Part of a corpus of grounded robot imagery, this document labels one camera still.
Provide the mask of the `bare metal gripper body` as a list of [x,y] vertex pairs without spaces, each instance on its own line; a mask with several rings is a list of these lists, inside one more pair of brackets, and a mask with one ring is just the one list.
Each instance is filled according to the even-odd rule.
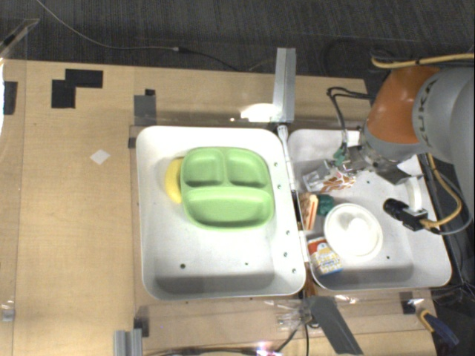
[[397,162],[385,158],[369,145],[349,147],[342,168],[347,172],[371,171],[381,176],[399,172]]

